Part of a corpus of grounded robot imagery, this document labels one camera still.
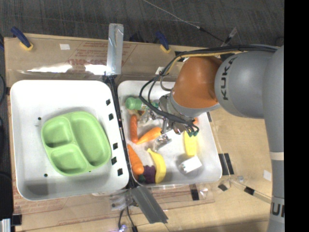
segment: yellow banana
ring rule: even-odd
[[[159,153],[153,152],[151,149],[147,149],[147,152],[149,152],[155,163],[155,182],[160,183],[166,175],[166,165],[164,158]]]
[[[184,146],[187,156],[193,157],[197,154],[197,136],[189,137],[188,133],[184,131]]]

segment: toy carrot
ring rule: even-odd
[[[127,145],[132,172],[136,175],[144,173],[144,166],[131,145]]]
[[[136,144],[139,140],[137,135],[137,116],[133,114],[130,119],[130,137],[131,141]]]
[[[140,145],[145,142],[149,142],[151,140],[156,139],[161,135],[161,127],[154,127],[151,130],[147,131],[137,142],[137,145]]]

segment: green plate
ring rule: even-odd
[[[63,175],[91,171],[107,163],[112,154],[102,126],[84,111],[46,121],[41,136],[51,164]]]

